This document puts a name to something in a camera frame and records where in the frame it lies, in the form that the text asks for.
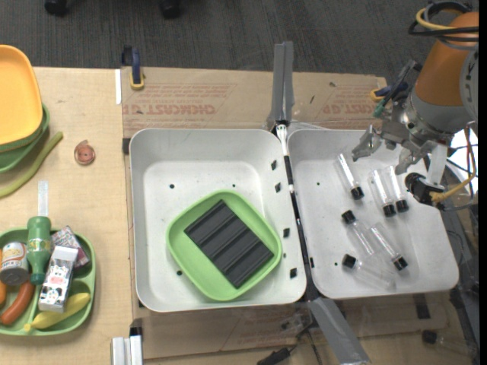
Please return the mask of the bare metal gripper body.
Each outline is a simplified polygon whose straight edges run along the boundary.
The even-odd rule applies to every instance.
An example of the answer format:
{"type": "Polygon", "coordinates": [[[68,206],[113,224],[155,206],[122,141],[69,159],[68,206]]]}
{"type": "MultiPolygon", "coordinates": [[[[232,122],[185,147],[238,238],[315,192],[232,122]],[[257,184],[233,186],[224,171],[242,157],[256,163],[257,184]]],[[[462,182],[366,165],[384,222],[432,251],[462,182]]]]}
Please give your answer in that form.
{"type": "Polygon", "coordinates": [[[451,133],[436,129],[411,103],[392,105],[383,111],[381,118],[380,136],[413,152],[431,152],[436,144],[449,146],[452,141],[451,133]]]}

